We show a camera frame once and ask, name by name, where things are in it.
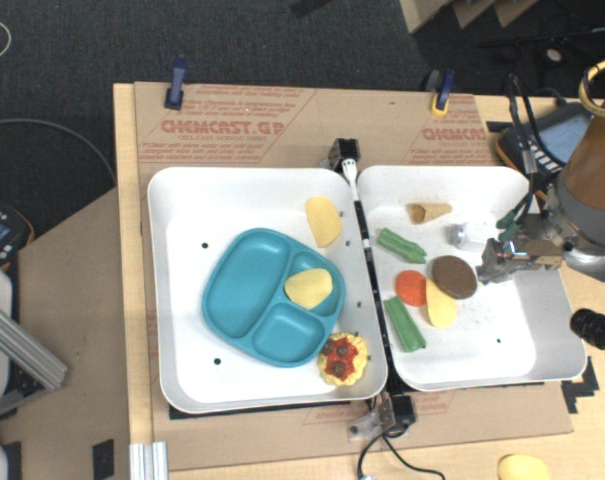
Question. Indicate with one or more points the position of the green bean bundle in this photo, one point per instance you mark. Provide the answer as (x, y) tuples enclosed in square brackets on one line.
[(401, 245), (405, 325)]

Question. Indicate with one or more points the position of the blue divided plate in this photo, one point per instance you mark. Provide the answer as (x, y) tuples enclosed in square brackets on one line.
[(242, 288)]

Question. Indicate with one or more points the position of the yellow spaghetti with meatballs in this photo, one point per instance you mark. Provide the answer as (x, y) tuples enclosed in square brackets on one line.
[(343, 360)]

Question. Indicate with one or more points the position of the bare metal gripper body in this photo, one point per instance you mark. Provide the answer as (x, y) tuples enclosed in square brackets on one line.
[(537, 255)]

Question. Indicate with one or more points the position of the white plastic tray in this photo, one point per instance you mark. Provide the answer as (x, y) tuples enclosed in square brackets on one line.
[(497, 318), (232, 198)]

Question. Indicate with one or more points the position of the tan ice cream cone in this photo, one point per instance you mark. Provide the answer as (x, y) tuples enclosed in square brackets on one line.
[(427, 211)]

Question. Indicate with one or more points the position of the black cylinder on white bracket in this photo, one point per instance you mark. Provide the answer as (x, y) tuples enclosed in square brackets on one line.
[(589, 324)]

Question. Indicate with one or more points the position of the orange round slice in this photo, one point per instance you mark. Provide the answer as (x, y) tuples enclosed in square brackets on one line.
[(411, 288)]

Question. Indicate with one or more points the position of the yellow rounded toy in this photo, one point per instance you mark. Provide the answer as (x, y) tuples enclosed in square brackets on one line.
[(522, 468)]

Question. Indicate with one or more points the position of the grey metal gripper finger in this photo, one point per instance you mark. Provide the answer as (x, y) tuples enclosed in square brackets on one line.
[(494, 250), (492, 272)]

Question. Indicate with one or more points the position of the brown cardboard board red print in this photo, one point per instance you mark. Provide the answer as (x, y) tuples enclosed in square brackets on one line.
[(232, 123)]

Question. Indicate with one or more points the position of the brown round biscuit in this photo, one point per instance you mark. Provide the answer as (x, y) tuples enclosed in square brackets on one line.
[(454, 277)]

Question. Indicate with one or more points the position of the thin black and white rod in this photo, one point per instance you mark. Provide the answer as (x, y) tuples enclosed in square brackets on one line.
[(368, 258)]

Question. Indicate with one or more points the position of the yellow potato chip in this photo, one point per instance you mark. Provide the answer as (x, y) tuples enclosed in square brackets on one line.
[(323, 220), (308, 288), (441, 310)]

